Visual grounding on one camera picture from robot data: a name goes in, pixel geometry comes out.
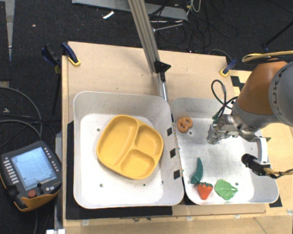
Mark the green chili pepper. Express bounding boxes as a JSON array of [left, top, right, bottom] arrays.
[[190, 157, 205, 186]]

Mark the white plastic tray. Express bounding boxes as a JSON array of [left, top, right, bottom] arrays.
[[166, 96, 284, 210], [68, 90, 190, 214]]

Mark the pale wood board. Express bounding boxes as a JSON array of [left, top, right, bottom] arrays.
[[57, 41, 275, 234]]

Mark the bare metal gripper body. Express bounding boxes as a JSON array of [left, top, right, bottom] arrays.
[[213, 113, 260, 142]]

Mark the yellow divided plate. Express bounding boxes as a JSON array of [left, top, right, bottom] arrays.
[[94, 113, 166, 181]]

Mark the thin black and white rod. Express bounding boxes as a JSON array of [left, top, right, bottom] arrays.
[[167, 112, 187, 178]]

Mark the brown pretzel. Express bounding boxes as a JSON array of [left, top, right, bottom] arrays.
[[176, 116, 194, 134]]

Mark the green lettuce leaf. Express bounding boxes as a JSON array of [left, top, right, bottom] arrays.
[[213, 178, 239, 201]]

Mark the black cylinder on white bracket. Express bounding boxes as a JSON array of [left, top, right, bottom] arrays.
[[240, 135, 273, 177]]

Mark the red strawberry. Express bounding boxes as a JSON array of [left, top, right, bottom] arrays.
[[196, 181, 214, 201]]

